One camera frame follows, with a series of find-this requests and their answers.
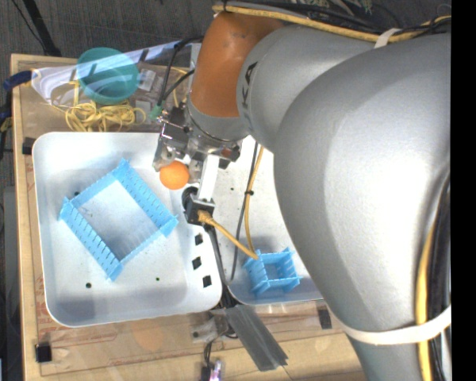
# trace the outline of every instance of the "wooden table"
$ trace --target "wooden table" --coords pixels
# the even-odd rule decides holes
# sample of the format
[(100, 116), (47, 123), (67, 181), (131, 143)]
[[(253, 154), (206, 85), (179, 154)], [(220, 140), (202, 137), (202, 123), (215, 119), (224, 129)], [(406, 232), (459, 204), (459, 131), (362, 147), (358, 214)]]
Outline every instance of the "wooden table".
[[(27, 69), (74, 64), (74, 59), (13, 54), (11, 75)], [(199, 380), (203, 343), (191, 328), (207, 313), (69, 329), (46, 309), (40, 261), (33, 163), (23, 154), (26, 138), (67, 131), (64, 117), (50, 112), (28, 85), (13, 90), (14, 168), (17, 199), (23, 372), (32, 380)], [(363, 381), (358, 358), (340, 329), (323, 330), (321, 302), (256, 308), (288, 355), (288, 365), (260, 372), (240, 341), (222, 337), (211, 359), (223, 361), (224, 379)], [(49, 344), (52, 360), (36, 361), (36, 345)]]

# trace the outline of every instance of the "yellow cable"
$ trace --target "yellow cable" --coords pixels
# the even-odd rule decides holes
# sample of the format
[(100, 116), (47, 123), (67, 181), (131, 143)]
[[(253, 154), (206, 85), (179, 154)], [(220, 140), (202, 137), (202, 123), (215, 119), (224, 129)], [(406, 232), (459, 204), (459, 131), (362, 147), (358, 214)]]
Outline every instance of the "yellow cable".
[[(432, 251), (435, 222), (428, 232), (427, 239), (421, 251), (416, 281), (416, 324), (421, 325), (428, 320), (428, 265)], [(418, 343), (418, 360), (420, 361), (421, 376), (424, 381), (432, 381), (432, 366), (428, 351), (428, 341)]]
[[(269, 17), (269, 18), (276, 18), (277, 20), (281, 21), (288, 21), (294, 24), (304, 25), (313, 29), (319, 29), (321, 31), (328, 31), (329, 33), (339, 34), (344, 37), (355, 38), (357, 40), (364, 40), (369, 42), (376, 42), (379, 38), (379, 35), (373, 33), (365, 33), (363, 31), (355, 31), (354, 29), (347, 29), (344, 27), (339, 27), (336, 25), (330, 25), (324, 22), (310, 20), (309, 18), (301, 18), (294, 15), (290, 15), (287, 13), (279, 13), (277, 11), (269, 11), (269, 10), (257, 10), (257, 9), (248, 9), (245, 7), (237, 7), (233, 6), (230, 3), (226, 3), (225, 9), (223, 4), (216, 4), (212, 7), (215, 13), (220, 13), (221, 11), (229, 11), (232, 13), (240, 13), (240, 14), (248, 14), (257, 17)], [(434, 23), (438, 23), (446, 18), (450, 18), (451, 16), (441, 16), (434, 20)], [(422, 25), (429, 25), (430, 21), (426, 21)], [(403, 40), (410, 40), (418, 35), (420, 35), (423, 31), (410, 31), (407, 33), (399, 33), (397, 35), (393, 35), (389, 38), (389, 42), (399, 42)]]
[(213, 217), (208, 213), (206, 210), (198, 210), (198, 218), (201, 223), (205, 223), (207, 225), (211, 225), (215, 227), (215, 229), (219, 230), (222, 234), (224, 234), (236, 247), (238, 247), (241, 251), (247, 254), (249, 257), (257, 260), (259, 257), (255, 252), (249, 250), (243, 244), (241, 244), (228, 230), (226, 230), (223, 226), (218, 224)]
[(252, 171), (252, 175), (250, 178), (250, 181), (247, 186), (247, 191), (245, 192), (245, 234), (247, 235), (247, 244), (248, 247), (255, 252), (254, 245), (252, 244), (252, 237), (251, 237), (251, 229), (250, 225), (248, 222), (248, 211), (250, 209), (250, 204), (251, 204), (251, 191), (252, 191), (252, 185), (254, 184), (255, 177), (257, 176), (257, 171), (259, 170), (259, 163), (261, 162), (261, 158), (263, 158), (263, 150), (264, 147), (261, 146), (261, 149), (259, 150), (259, 153), (257, 155), (257, 161), (255, 162), (254, 165), (254, 170)]
[[(172, 67), (171, 69), (181, 73), (182, 75), (185, 75), (186, 73), (188, 73), (188, 71), (186, 71), (185, 69), (181, 69), (180, 67)], [(173, 100), (175, 101), (175, 106), (178, 107), (179, 106), (179, 99), (178, 99), (178, 96), (176, 94), (176, 89), (173, 90), (172, 94), (173, 94)]]

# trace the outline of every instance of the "blue plastic rack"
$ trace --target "blue plastic rack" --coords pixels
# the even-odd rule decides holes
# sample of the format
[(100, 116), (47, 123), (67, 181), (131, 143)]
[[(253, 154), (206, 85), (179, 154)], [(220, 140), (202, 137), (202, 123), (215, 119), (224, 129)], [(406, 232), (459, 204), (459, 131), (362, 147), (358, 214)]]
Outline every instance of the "blue plastic rack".
[[(82, 205), (116, 181), (127, 190), (131, 198), (136, 201), (157, 228), (139, 244), (129, 246), (128, 254), (120, 260), (116, 257), (112, 248), (104, 242), (88, 220), (79, 212), (79, 208)], [(97, 260), (108, 278), (112, 281), (118, 277), (127, 261), (157, 240), (159, 236), (169, 236), (179, 223), (178, 218), (171, 215), (169, 209), (157, 198), (146, 182), (130, 166), (129, 162), (123, 159), (115, 169), (90, 185), (73, 199), (64, 198), (59, 213), (60, 219), (67, 223), (71, 231)]]
[(291, 258), (294, 252), (289, 247), (281, 252), (262, 254), (260, 250), (256, 250), (255, 253), (259, 258), (254, 260), (249, 257), (244, 264), (252, 283), (251, 292), (255, 296), (269, 289), (282, 288), (284, 292), (289, 292), (300, 284), (301, 277), (297, 275)]

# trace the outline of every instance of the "yellow rope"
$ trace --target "yellow rope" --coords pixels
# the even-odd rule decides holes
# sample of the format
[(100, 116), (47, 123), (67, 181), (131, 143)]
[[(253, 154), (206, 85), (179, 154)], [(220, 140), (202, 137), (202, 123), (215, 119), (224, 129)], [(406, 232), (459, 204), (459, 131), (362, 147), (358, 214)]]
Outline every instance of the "yellow rope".
[(248, 247), (255, 252), (254, 245), (252, 244), (252, 237), (251, 237), (251, 229), (248, 222), (248, 211), (250, 209), (251, 204), (251, 192), (252, 192), (252, 185), (254, 184), (255, 177), (257, 176), (257, 172), (259, 170), (259, 163), (261, 162), (261, 158), (263, 158), (263, 150), (264, 147), (261, 146), (259, 153), (257, 155), (257, 161), (255, 162), (254, 170), (252, 172), (250, 182), (247, 185), (247, 191), (245, 192), (245, 234), (247, 235), (247, 244)]
[(211, 225), (215, 227), (215, 229), (219, 230), (222, 234), (224, 234), (236, 247), (238, 247), (241, 251), (247, 254), (249, 257), (257, 260), (259, 257), (255, 252), (249, 250), (243, 244), (241, 244), (228, 230), (226, 230), (223, 226), (218, 224), (213, 217), (208, 213), (206, 210), (198, 210), (198, 218), (201, 223), (205, 223), (207, 225)]
[(139, 125), (147, 118), (143, 109), (130, 106), (127, 100), (112, 106), (98, 106), (93, 100), (79, 103), (79, 83), (69, 84), (75, 85), (72, 106), (51, 106), (65, 113), (65, 122), (72, 131), (121, 131), (124, 127)]
[[(220, 13), (224, 11), (223, 4), (216, 4), (212, 7), (215, 13)], [(324, 22), (310, 20), (309, 18), (297, 17), (294, 15), (290, 15), (287, 13), (279, 13), (277, 11), (269, 11), (269, 10), (257, 10), (257, 9), (248, 9), (245, 7), (236, 7), (230, 3), (226, 3), (225, 11), (232, 12), (232, 13), (240, 13), (240, 14), (248, 14), (257, 17), (269, 17), (275, 18), (281, 21), (288, 21), (294, 24), (304, 25), (306, 27), (310, 27), (313, 29), (319, 29), (321, 31), (328, 31), (329, 33), (339, 34), (344, 37), (355, 38), (357, 40), (364, 40), (369, 42), (376, 42), (379, 38), (379, 35), (373, 33), (365, 33), (363, 31), (355, 31), (354, 29), (346, 29), (344, 27), (339, 27), (336, 25), (330, 25)], [(434, 20), (434, 24), (450, 18), (451, 16), (441, 16)], [(430, 21), (426, 21), (422, 25), (429, 25)], [(423, 31), (411, 31), (407, 33), (399, 33), (397, 35), (393, 35), (389, 38), (389, 42), (399, 42), (403, 40), (410, 40), (418, 35), (420, 35)]]

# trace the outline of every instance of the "black hole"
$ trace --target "black hole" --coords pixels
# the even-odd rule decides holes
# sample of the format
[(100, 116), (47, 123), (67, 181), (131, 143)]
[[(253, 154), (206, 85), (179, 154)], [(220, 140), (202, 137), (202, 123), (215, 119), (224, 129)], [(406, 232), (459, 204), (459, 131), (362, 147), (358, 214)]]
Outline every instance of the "black hole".
[(198, 269), (200, 266), (201, 266), (201, 257), (194, 258), (192, 260), (192, 267), (194, 268), (194, 270)]
[(207, 275), (203, 278), (203, 288), (209, 287), (212, 284), (212, 277)]

